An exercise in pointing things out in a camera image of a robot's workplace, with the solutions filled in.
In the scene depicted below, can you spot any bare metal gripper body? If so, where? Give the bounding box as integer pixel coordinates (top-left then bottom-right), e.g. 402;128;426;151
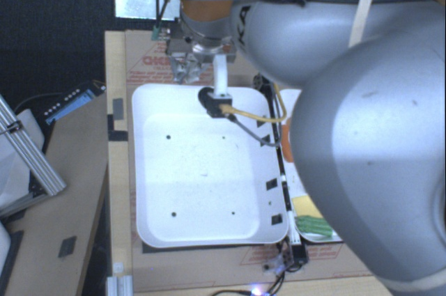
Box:
164;30;238;66

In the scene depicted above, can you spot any orange curved object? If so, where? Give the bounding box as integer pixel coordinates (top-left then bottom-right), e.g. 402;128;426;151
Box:
281;123;295;163

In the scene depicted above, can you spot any thin black and white rod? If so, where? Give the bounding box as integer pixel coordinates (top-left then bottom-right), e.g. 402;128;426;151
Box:
261;75;302;247

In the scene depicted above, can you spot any brown cardboard board, red print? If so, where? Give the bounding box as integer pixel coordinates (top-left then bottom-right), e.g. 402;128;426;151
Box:
104;29;384;296

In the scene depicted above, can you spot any yellow flat block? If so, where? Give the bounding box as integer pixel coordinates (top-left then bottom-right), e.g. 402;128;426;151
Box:
291;194;323;219

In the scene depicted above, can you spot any green ribbed packet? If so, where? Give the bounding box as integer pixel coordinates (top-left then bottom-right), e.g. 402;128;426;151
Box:
295;215;335;239

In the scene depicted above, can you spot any black cylinder on white bracket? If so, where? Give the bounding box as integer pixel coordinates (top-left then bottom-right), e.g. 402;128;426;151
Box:
197;54;234;120

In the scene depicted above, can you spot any black block with thin wires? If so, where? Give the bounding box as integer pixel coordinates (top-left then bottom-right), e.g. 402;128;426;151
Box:
252;72;277;94
262;241;310;275

